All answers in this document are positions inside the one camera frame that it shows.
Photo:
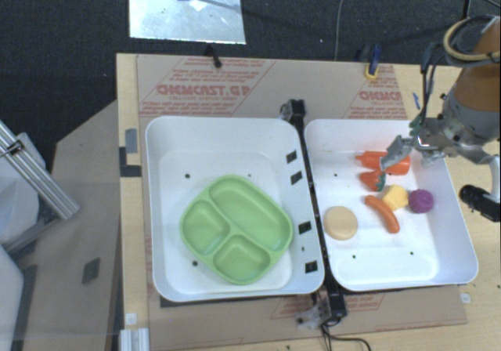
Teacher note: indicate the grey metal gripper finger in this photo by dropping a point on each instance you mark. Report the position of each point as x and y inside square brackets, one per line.
[393, 153]
[431, 159]

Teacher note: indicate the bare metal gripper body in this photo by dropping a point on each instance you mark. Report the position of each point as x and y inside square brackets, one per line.
[450, 142]

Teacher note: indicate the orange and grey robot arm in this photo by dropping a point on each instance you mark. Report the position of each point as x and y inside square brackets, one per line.
[479, 79]

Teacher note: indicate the orange carrot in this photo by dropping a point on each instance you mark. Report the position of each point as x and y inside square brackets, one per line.
[370, 158]

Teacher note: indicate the orange red pepper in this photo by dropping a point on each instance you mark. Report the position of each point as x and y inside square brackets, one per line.
[370, 181]

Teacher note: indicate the purple grapes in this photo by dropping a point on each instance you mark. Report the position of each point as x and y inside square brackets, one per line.
[421, 201]

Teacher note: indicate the yellow corn piece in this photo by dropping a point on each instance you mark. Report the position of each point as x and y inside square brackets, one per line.
[395, 197]

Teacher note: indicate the orange sausage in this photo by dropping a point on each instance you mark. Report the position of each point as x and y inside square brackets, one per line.
[385, 214]

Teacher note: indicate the beige round biscuit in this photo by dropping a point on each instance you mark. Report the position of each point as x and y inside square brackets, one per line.
[340, 223]

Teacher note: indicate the thin black rod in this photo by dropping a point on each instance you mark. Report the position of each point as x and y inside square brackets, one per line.
[313, 192]

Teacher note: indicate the white plastic tray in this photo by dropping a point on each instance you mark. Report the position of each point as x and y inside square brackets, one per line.
[219, 138]
[391, 255]

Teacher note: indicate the brown cardboard board red print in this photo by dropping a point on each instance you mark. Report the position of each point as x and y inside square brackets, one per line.
[250, 87]

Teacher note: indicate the green divided plate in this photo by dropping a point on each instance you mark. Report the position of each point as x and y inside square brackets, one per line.
[235, 224]

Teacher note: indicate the black cylinder on white bracket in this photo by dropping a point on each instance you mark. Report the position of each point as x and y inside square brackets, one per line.
[479, 198]

